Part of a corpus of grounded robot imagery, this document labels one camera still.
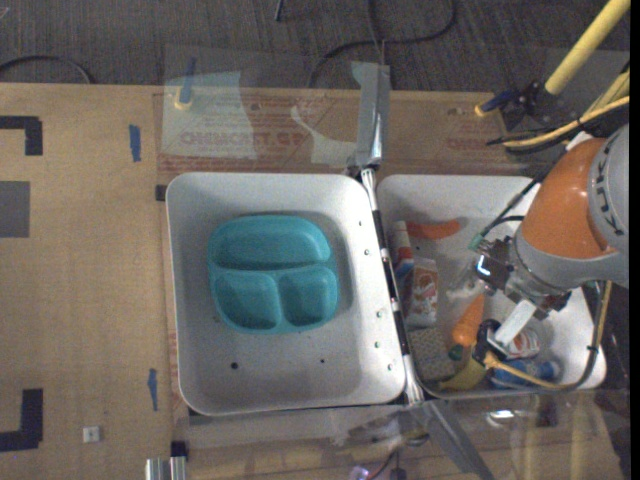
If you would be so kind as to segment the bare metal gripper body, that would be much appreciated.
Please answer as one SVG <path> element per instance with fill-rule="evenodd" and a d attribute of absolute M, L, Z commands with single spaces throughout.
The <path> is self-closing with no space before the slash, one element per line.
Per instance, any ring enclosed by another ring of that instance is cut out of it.
<path fill-rule="evenodd" d="M 486 287 L 503 292 L 514 303 L 531 303 L 535 318 L 545 319 L 551 311 L 560 311 L 567 305 L 571 290 L 553 287 L 534 275 L 521 260 L 510 236 L 481 239 L 477 252 L 475 270 Z"/>

